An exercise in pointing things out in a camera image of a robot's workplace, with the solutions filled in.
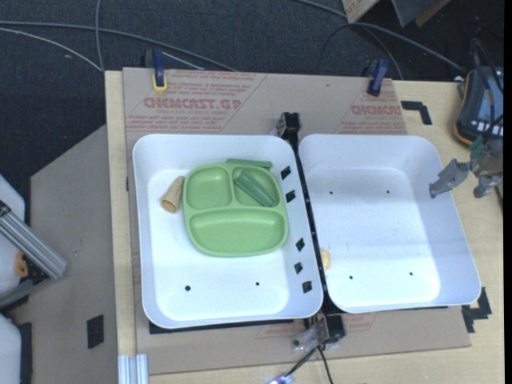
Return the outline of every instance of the green plate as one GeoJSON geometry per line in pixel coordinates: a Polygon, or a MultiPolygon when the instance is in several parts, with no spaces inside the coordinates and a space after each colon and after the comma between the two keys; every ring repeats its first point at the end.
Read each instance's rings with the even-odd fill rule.
{"type": "Polygon", "coordinates": [[[288,237],[288,220],[278,181],[266,167],[237,163],[200,166],[186,177],[183,209],[192,243],[213,256],[251,256],[276,250],[288,237]],[[264,206],[235,185],[249,175],[254,187],[274,201],[264,206]]]}

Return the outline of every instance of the white bin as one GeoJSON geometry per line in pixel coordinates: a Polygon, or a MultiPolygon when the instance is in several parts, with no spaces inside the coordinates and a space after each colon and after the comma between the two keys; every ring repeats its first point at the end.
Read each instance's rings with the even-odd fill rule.
{"type": "Polygon", "coordinates": [[[18,328],[0,314],[0,384],[19,384],[22,337],[18,328]]]}
{"type": "MultiPolygon", "coordinates": [[[[478,298],[478,273],[451,194],[429,196],[428,184],[442,166],[427,140],[311,135],[302,140],[300,155],[319,245],[330,254],[328,294],[340,309],[449,306],[478,298]]],[[[137,142],[133,159],[142,302],[153,323],[172,329],[318,312],[324,291],[287,142],[258,135],[151,134],[137,142]],[[270,161],[283,195],[295,190],[286,204],[288,239],[270,254],[205,255],[188,238],[183,209],[169,214],[160,206],[177,176],[228,158],[270,161]],[[291,173],[282,179],[288,166],[291,173]]]]}

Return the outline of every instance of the small food item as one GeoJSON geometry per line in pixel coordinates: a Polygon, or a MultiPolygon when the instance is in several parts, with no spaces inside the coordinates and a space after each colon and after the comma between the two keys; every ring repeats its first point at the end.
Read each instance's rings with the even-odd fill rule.
{"type": "Polygon", "coordinates": [[[163,209],[167,212],[175,214],[178,211],[180,199],[182,197],[183,184],[185,183],[184,176],[178,176],[173,183],[170,184],[166,194],[162,196],[161,203],[163,209]]]}
{"type": "Polygon", "coordinates": [[[16,253],[16,264],[14,271],[20,278],[26,278],[29,275],[28,267],[26,266],[24,253],[20,250],[16,253]]]}
{"type": "Polygon", "coordinates": [[[324,270],[330,269],[330,255],[327,250],[320,249],[320,253],[322,254],[322,263],[324,270]]]}

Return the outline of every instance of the black bracket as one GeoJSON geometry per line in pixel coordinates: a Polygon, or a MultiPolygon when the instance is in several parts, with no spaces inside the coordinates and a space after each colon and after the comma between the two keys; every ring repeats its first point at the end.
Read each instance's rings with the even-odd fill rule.
{"type": "Polygon", "coordinates": [[[105,340],[103,314],[87,320],[87,348],[99,346],[105,340]]]}
{"type": "Polygon", "coordinates": [[[467,332],[474,333],[474,320],[485,320],[493,312],[490,309],[489,299],[487,298],[486,288],[482,288],[480,297],[477,300],[478,307],[471,308],[469,305],[462,306],[462,316],[466,324],[467,332]]]}
{"type": "Polygon", "coordinates": [[[430,119],[429,109],[423,105],[421,101],[402,101],[402,108],[408,111],[419,111],[420,116],[422,117],[422,122],[425,125],[432,125],[432,120],[430,119]]]}
{"type": "Polygon", "coordinates": [[[20,384],[32,383],[32,323],[23,323],[18,326],[22,336],[22,362],[20,368],[20,384]]]}
{"type": "Polygon", "coordinates": [[[27,278],[31,280],[34,285],[37,285],[49,278],[48,275],[39,269],[25,254],[23,255],[23,260],[25,260],[26,268],[28,270],[27,278]]]}
{"type": "Polygon", "coordinates": [[[378,60],[374,69],[374,78],[370,81],[370,84],[368,84],[368,88],[366,89],[368,94],[378,97],[381,92],[382,80],[386,76],[389,68],[390,63],[386,59],[382,58],[378,60]]]}
{"type": "MultiPolygon", "coordinates": [[[[307,189],[306,176],[304,175],[304,170],[302,168],[302,161],[300,159],[300,155],[298,154],[298,132],[300,131],[300,129],[301,122],[298,113],[285,112],[281,114],[281,117],[279,118],[277,124],[277,132],[281,139],[288,141],[295,154],[298,176],[301,181],[302,193],[304,195],[304,201],[306,204],[308,223],[310,224],[311,238],[313,240],[314,252],[318,264],[318,271],[320,273],[320,279],[324,291],[322,313],[325,316],[324,322],[327,328],[327,336],[323,339],[322,342],[336,342],[337,340],[345,336],[345,329],[343,327],[343,320],[341,317],[342,311],[332,303],[327,293],[326,275],[323,269],[322,255],[320,253],[320,245],[318,244],[316,226],[314,224],[313,209],[311,207],[310,195],[307,189]]],[[[304,246],[304,241],[299,240],[296,246],[300,250],[304,246]]],[[[310,285],[308,285],[307,283],[308,282],[302,284],[304,293],[306,293],[310,289],[310,285]]]]}

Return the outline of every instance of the ice cream cone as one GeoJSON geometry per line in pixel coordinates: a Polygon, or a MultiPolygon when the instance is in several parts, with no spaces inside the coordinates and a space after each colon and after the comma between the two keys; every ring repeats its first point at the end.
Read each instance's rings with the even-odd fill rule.
{"type": "Polygon", "coordinates": [[[171,183],[168,191],[161,199],[163,209],[172,214],[178,211],[184,183],[185,177],[183,176],[178,176],[173,183],[171,183]]]}
{"type": "Polygon", "coordinates": [[[14,271],[20,278],[26,278],[29,275],[29,270],[23,255],[24,253],[21,251],[16,253],[16,264],[14,265],[14,271]]]}

